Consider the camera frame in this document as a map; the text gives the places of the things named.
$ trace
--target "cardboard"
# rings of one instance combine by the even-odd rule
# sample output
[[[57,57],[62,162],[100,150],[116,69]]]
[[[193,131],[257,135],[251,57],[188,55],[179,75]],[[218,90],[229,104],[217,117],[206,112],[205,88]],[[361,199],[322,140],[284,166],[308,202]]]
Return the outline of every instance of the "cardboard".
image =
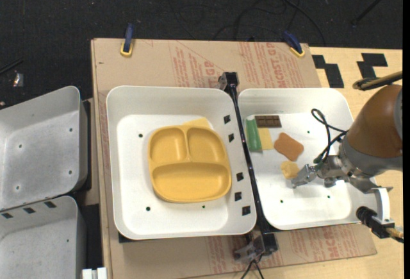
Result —
[[[242,90],[319,87],[325,76],[315,69],[306,44],[306,56],[297,58],[283,43],[135,40],[133,54],[124,58],[121,42],[97,38],[91,45],[102,249],[108,275],[114,279],[239,278],[242,274],[234,272],[247,265],[235,262],[232,252],[244,247],[241,236],[119,242],[112,214],[106,95],[118,85],[215,87],[224,71],[238,73]],[[397,176],[387,179],[389,185],[400,185]],[[398,194],[391,201],[400,207],[402,195]],[[259,264],[265,278],[345,278],[350,270],[356,278],[401,278],[404,273],[403,246],[375,238],[360,224],[278,232],[276,237],[279,251]],[[382,255],[378,256],[375,246]]]

